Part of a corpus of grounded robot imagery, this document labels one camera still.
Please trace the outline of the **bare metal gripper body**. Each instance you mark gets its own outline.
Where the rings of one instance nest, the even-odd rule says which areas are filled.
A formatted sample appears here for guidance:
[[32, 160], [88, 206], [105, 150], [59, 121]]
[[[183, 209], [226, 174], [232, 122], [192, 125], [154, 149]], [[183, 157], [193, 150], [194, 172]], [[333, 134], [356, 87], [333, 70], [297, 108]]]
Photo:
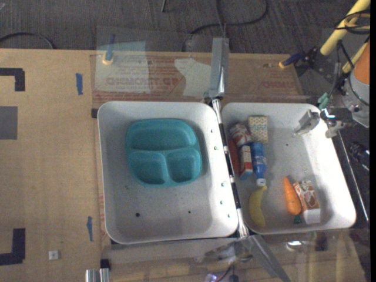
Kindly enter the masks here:
[[350, 94], [320, 97], [320, 117], [335, 123], [358, 123], [365, 128], [370, 126], [370, 106], [363, 100]]

